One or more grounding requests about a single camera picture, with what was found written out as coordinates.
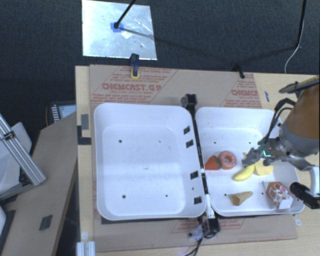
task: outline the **black pole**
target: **black pole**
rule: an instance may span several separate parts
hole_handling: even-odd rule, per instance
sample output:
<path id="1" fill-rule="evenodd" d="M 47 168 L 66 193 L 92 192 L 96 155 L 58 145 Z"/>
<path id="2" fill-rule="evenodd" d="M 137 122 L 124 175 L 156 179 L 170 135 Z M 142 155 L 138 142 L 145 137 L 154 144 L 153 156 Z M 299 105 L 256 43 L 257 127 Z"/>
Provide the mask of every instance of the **black pole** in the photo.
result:
<path id="1" fill-rule="evenodd" d="M 119 28 L 120 22 L 123 20 L 123 18 L 126 16 L 126 14 L 129 12 L 131 7 L 135 4 L 136 0 L 132 0 L 129 6 L 125 9 L 124 13 L 121 15 L 120 19 L 114 23 L 114 28 L 117 30 Z"/>
<path id="2" fill-rule="evenodd" d="M 306 5 L 307 5 L 307 0 L 303 0 L 302 10 L 301 10 L 301 18 L 300 18 L 300 26 L 299 26 L 299 34 L 298 34 L 298 41 L 296 42 L 296 46 L 298 46 L 300 44 L 300 41 L 301 41 L 302 29 L 304 27 L 304 20 L 305 20 Z"/>

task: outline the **white tray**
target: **white tray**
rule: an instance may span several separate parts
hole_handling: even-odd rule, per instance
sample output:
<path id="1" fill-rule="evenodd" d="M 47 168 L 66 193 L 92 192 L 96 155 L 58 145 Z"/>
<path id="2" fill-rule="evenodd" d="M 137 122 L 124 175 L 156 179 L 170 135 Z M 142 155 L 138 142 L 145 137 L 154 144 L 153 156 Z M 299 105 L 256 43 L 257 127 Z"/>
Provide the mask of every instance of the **white tray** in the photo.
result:
<path id="1" fill-rule="evenodd" d="M 94 111 L 94 129 L 97 208 L 104 218 L 192 218 L 204 212 L 200 163 L 187 110 L 104 103 Z M 198 177 L 191 179 L 194 172 Z"/>
<path id="2" fill-rule="evenodd" d="M 264 182 L 280 181 L 289 189 L 291 183 L 299 181 L 295 168 L 287 162 L 276 161 L 273 173 L 268 176 L 253 174 L 245 181 L 232 179 L 243 168 L 241 160 L 245 153 L 257 148 L 257 142 L 267 134 L 273 114 L 267 109 L 225 107 L 202 107 L 196 112 L 203 162 L 225 150 L 233 152 L 237 159 L 236 166 L 230 170 L 205 171 L 211 206 L 218 214 L 233 217 L 295 214 L 303 210 L 303 202 L 297 199 L 291 208 L 279 210 L 265 193 Z M 279 127 L 275 126 L 270 138 L 278 134 Z M 232 205 L 229 195 L 244 191 L 252 191 L 253 195 L 239 206 Z"/>

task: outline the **yellow round slice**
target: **yellow round slice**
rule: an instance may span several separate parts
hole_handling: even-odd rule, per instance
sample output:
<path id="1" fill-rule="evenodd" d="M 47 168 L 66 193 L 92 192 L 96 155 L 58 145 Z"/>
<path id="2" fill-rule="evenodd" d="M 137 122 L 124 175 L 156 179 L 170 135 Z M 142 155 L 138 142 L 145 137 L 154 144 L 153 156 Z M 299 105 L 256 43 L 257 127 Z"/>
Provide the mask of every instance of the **yellow round slice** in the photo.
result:
<path id="1" fill-rule="evenodd" d="M 256 173 L 257 175 L 266 176 L 272 174 L 273 171 L 274 166 L 272 164 L 264 166 L 264 162 L 262 160 L 254 164 L 254 173 Z"/>

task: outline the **pink donut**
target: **pink donut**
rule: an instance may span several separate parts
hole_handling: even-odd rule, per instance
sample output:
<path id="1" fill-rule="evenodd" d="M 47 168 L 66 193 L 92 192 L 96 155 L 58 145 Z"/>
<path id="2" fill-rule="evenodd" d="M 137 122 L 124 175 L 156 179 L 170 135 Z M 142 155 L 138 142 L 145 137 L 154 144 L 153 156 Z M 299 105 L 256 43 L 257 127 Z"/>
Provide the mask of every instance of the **pink donut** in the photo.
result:
<path id="1" fill-rule="evenodd" d="M 234 153 L 230 151 L 222 151 L 218 159 L 221 163 L 222 169 L 229 170 L 236 166 L 237 164 L 237 158 Z"/>

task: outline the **green light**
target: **green light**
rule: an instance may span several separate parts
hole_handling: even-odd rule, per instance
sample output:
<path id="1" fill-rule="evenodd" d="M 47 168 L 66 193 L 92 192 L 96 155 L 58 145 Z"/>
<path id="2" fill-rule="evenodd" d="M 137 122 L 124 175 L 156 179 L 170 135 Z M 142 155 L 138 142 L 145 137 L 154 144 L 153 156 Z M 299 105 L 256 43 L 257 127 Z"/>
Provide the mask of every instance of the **green light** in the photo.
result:
<path id="1" fill-rule="evenodd" d="M 264 155 L 265 157 L 267 157 L 267 158 L 268 158 L 268 157 L 271 157 L 270 154 L 266 154 L 266 151 L 265 151 L 265 150 L 263 151 L 263 155 Z"/>

